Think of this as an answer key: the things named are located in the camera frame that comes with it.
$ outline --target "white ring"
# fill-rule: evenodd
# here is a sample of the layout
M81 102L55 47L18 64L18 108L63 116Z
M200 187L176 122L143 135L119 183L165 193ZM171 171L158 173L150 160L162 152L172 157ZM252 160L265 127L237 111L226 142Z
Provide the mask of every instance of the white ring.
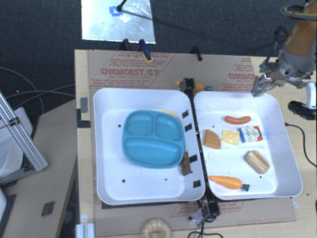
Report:
M142 229L143 238L151 238L150 234L154 232L164 233L165 234L164 238L172 237L172 231L169 225L161 218L151 219L149 222L147 222L144 225Z

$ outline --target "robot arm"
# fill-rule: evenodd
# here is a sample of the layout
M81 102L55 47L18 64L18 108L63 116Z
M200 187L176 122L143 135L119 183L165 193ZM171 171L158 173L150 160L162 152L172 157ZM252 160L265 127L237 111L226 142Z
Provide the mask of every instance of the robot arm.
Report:
M303 108L315 109L316 119L316 86L314 83L304 82L303 79L310 79L310 75L316 70L317 0L307 4L300 12L293 9L294 6L281 9L283 14L298 20L283 48L279 50L278 60L266 60L263 64L260 70L263 75L256 77L251 94L254 97L261 96L265 91L284 86L285 83L297 88L305 87L308 102Z

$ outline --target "hot dog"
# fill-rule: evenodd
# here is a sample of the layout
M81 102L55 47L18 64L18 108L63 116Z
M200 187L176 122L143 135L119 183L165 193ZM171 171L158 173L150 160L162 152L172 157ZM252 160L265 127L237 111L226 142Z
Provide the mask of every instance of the hot dog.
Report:
M231 124L244 124L244 123L247 123L247 122L251 121L251 117L246 116L246 117L241 117L241 118L234 118L234 117L231 117L231 116L226 116L224 118L224 120L227 123L231 123Z

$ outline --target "blue plate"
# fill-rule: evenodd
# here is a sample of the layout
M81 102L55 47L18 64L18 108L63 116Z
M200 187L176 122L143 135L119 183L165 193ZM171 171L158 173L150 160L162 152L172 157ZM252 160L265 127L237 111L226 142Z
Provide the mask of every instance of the blue plate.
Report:
M172 168L184 156L180 121L166 113L134 111L124 123L122 148L131 162L151 168Z

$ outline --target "brown cylinder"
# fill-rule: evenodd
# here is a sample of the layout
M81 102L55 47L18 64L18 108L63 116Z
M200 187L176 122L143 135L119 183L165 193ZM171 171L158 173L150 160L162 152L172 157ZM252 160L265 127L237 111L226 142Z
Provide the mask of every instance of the brown cylinder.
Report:
M317 13L317 0L310 2L302 11L304 14ZM316 38L317 22L312 20L297 20L285 42L285 49L297 56L310 56L313 42Z

